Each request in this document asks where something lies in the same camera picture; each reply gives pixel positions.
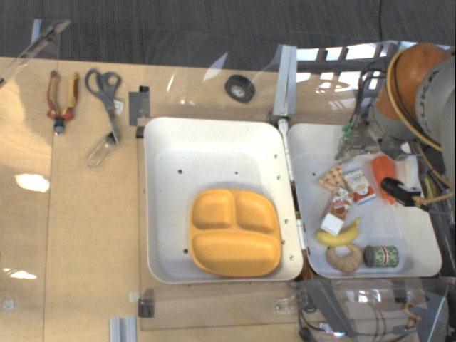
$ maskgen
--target yellow divided plate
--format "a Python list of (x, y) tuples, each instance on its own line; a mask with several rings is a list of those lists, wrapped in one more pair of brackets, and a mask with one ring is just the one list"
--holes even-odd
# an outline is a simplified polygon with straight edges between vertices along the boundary
[(189, 223), (193, 261), (206, 272), (258, 277), (279, 265), (277, 212), (263, 195), (246, 190), (206, 190), (195, 197)]

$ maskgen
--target gray scissors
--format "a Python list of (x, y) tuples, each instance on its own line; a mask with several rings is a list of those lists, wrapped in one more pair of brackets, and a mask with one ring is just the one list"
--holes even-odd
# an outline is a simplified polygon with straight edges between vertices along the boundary
[[(95, 82), (97, 85), (97, 91), (93, 90), (90, 87), (89, 79), (95, 74)], [(119, 143), (119, 132), (115, 124), (115, 113), (114, 113), (114, 97), (117, 88), (120, 85), (121, 79), (120, 76), (115, 72), (100, 73), (96, 68), (92, 68), (85, 75), (85, 86), (92, 95), (101, 100), (105, 106), (106, 111), (108, 112), (109, 121), (111, 128), (113, 129), (113, 137), (115, 142)]]

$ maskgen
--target white tray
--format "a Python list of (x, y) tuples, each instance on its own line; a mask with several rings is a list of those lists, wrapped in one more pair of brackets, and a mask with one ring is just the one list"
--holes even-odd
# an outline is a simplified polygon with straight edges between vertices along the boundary
[(163, 282), (233, 281), (193, 262), (188, 244), (190, 207), (203, 190), (246, 189), (270, 199), (284, 241), (275, 271), (249, 281), (296, 277), (303, 258), (279, 132), (266, 123), (156, 118), (145, 129), (147, 255)]
[(318, 177), (333, 167), (341, 127), (335, 125), (298, 124), (289, 131), (289, 146), (298, 192), (301, 217), (306, 233), (306, 247), (312, 268), (318, 274), (332, 278), (381, 278), (433, 276), (442, 266), (442, 258), (434, 229), (427, 213), (416, 207), (389, 205), (379, 193), (371, 169), (374, 156), (364, 155), (345, 165), (343, 171), (361, 169), (375, 190), (377, 197), (350, 208), (346, 223), (355, 218), (361, 220), (359, 235), (353, 241), (361, 249), (368, 245), (393, 245), (399, 251), (399, 264), (395, 268), (369, 269), (362, 265), (352, 275), (343, 274), (331, 266), (325, 258), (326, 246), (318, 242), (315, 233), (331, 193), (316, 183)]

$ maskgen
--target green can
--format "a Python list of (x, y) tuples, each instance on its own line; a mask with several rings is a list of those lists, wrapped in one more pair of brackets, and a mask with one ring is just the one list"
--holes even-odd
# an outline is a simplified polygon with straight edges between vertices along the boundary
[(396, 267), (399, 263), (398, 249), (394, 246), (367, 246), (364, 263), (367, 267)]

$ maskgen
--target pliers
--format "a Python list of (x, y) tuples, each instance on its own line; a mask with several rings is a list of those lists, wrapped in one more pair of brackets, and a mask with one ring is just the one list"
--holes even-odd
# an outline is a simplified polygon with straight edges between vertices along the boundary
[(65, 120), (71, 120), (74, 117), (73, 108), (75, 107), (76, 100), (78, 98), (79, 75), (77, 73), (74, 73), (70, 77), (68, 102), (62, 113), (60, 113), (60, 110), (58, 109), (58, 104), (56, 100), (58, 81), (59, 77), (57, 72), (52, 71), (48, 88), (48, 117), (54, 120), (54, 133), (57, 135), (61, 135), (63, 129), (65, 128)]

